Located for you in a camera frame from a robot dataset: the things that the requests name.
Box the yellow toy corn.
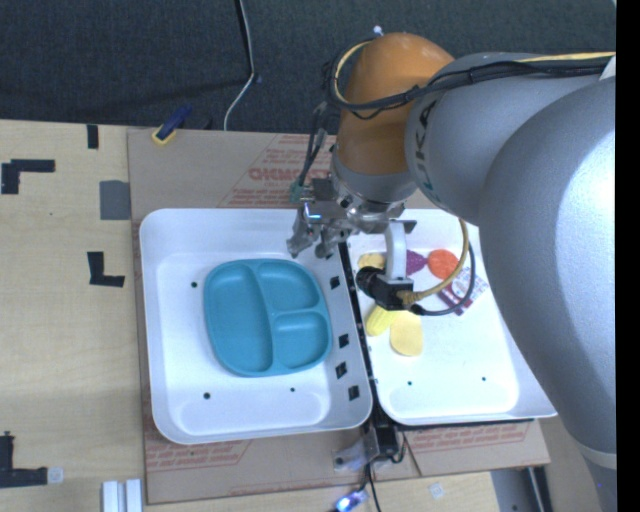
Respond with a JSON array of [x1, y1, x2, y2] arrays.
[[365, 304, 400, 338]]

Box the orange toy fruit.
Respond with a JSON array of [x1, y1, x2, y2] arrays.
[[427, 248, 460, 280]]

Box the white plastic tray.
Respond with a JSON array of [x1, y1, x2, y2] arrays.
[[344, 207, 559, 428], [138, 207, 374, 446]]

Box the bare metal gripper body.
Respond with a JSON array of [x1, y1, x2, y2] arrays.
[[298, 177, 417, 237]]

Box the yellow oval toy chip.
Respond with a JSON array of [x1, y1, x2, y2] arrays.
[[389, 310, 425, 358]]

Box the black block with thin wires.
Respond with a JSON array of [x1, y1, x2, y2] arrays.
[[373, 423, 407, 460]]

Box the red and white packet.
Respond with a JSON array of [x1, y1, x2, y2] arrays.
[[437, 264, 489, 317]]

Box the black cylinder on white bracket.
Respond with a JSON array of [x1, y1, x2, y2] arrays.
[[355, 219, 417, 312]]

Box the brown cardboard board red print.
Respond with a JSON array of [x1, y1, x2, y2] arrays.
[[126, 127, 551, 505]]

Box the purple toy grapes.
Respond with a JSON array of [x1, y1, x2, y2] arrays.
[[404, 249, 429, 277]]

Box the blue divided plate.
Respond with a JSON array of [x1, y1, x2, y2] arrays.
[[202, 258, 334, 378]]

